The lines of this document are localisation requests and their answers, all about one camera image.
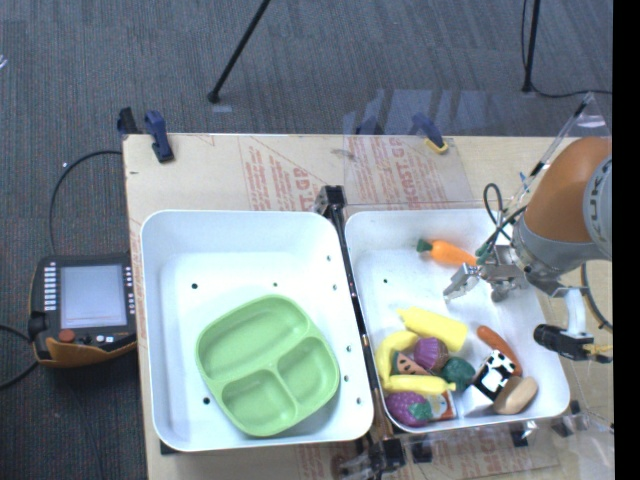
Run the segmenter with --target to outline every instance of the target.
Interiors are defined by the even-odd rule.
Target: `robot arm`
[[[445,300],[463,295],[478,279],[492,286],[494,302],[528,282],[550,297],[564,298],[567,306],[567,329],[539,325],[534,332],[539,344],[573,360],[609,362],[595,353],[593,336],[585,332],[582,295],[587,288],[566,287],[560,278],[589,260],[612,261],[611,205],[611,139],[572,142],[551,163],[513,222],[511,243],[493,245],[477,267],[463,265],[445,289]]]

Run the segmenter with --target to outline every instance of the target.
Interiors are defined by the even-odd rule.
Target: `orange carrot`
[[[429,251],[429,255],[434,260],[449,265],[460,266],[465,262],[469,265],[476,264],[475,256],[445,240],[432,240],[431,242],[427,242],[426,240],[420,239],[416,250],[418,252]]]
[[[522,366],[520,365],[520,361],[518,361],[516,354],[513,352],[509,344],[504,340],[502,336],[500,336],[496,331],[494,331],[490,327],[487,327],[486,325],[478,326],[478,328],[476,329],[476,334],[478,335],[478,338],[489,345],[492,350],[497,349],[502,354],[511,359],[511,361],[515,365],[513,375],[522,375]]]

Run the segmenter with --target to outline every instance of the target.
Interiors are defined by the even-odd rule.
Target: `wooden table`
[[[551,143],[549,137],[453,137],[438,155],[415,136],[169,134],[175,160],[159,163],[150,135],[123,142],[132,266],[138,307],[138,354],[149,478],[317,479],[337,478],[341,459],[352,458],[353,443],[161,453],[151,415],[151,392],[140,231],[163,209],[307,211],[324,185],[343,185],[348,203],[420,208],[442,204],[478,206],[487,183],[503,197],[513,195],[520,171],[528,172]],[[610,262],[590,265],[592,290],[611,320]],[[541,297],[548,323],[566,324],[566,311]],[[598,343],[610,334],[587,317]],[[504,432],[476,429],[433,441],[431,462],[409,463],[385,478],[458,479],[613,478],[613,366],[562,359],[577,417],[532,422],[528,446],[516,447]],[[563,437],[560,430],[569,430]]]

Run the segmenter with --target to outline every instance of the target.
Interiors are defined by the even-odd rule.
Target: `button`
[[[62,343],[73,343],[73,340],[76,339],[76,333],[73,332],[71,329],[62,329],[58,333],[58,339]]]

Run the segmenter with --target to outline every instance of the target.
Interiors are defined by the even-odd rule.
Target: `purple plum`
[[[423,427],[433,418],[431,404],[413,391],[391,393],[384,401],[391,416],[408,427]]]

